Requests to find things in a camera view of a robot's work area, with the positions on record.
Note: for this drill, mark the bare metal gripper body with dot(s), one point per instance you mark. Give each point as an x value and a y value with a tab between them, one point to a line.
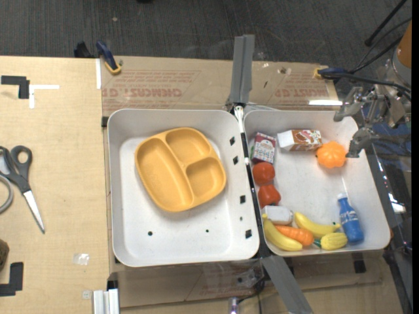
388	105

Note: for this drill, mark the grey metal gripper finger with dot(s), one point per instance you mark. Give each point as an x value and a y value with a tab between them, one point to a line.
350	105
357	141

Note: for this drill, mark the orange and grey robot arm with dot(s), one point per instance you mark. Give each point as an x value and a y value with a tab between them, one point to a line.
406	44

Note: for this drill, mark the orange pumpkin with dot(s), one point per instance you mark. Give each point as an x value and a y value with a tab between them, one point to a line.
331	155

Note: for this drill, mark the white and brown carton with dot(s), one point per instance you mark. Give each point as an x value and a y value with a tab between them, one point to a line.
299	140

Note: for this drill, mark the white plastic tray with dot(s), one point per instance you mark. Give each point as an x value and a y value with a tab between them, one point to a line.
183	237
314	188

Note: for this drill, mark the blue bottle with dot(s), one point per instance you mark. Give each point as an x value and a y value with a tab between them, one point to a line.
350	222

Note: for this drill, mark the small purple and red carton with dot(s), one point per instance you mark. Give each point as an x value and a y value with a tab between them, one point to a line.
264	148

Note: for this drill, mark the yellow banana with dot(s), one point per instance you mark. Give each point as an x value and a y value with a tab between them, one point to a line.
278	239
312	226

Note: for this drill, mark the red tomato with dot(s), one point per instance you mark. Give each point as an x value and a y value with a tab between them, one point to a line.
263	173

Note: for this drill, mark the yellow corn cob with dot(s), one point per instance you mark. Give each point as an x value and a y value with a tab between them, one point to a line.
334	241

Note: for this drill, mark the red bell pepper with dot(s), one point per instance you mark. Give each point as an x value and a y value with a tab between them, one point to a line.
268	196

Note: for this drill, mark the small white can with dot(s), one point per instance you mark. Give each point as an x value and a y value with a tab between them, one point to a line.
278	215

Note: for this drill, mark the orange carrot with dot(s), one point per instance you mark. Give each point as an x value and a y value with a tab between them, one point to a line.
296	234

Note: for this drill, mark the brown cardboard board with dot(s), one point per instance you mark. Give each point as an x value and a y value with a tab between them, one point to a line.
170	83

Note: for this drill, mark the orange divided plate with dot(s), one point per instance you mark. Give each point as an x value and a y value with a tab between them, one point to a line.
163	172

